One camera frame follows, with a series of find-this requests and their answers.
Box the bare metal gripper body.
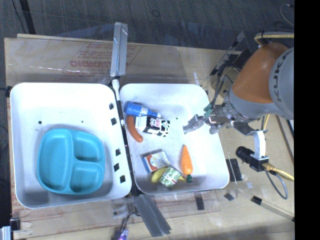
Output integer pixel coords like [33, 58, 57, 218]
[204, 103, 238, 131]

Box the white plastic tray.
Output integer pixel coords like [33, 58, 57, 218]
[119, 83, 231, 196]
[9, 81, 133, 210]

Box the black and white cow carton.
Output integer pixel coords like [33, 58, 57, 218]
[134, 115, 171, 138]

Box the orange carrot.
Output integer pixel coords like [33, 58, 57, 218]
[180, 144, 194, 184]

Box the orange and white packet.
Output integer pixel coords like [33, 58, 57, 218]
[142, 150, 172, 174]

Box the green and white can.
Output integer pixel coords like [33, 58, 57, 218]
[158, 165, 183, 188]

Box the blue bottle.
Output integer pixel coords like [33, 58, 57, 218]
[123, 101, 162, 119]

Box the orange sausage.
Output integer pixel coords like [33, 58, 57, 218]
[126, 115, 144, 144]

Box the yellow banana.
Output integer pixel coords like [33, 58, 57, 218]
[150, 167, 187, 184]

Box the brown cardboard board red print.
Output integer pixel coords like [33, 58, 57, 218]
[3, 33, 295, 240]

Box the blue divided plate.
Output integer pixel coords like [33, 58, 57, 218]
[36, 128, 106, 196]

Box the black cylinder on white bracket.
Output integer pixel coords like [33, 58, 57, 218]
[235, 130, 270, 173]

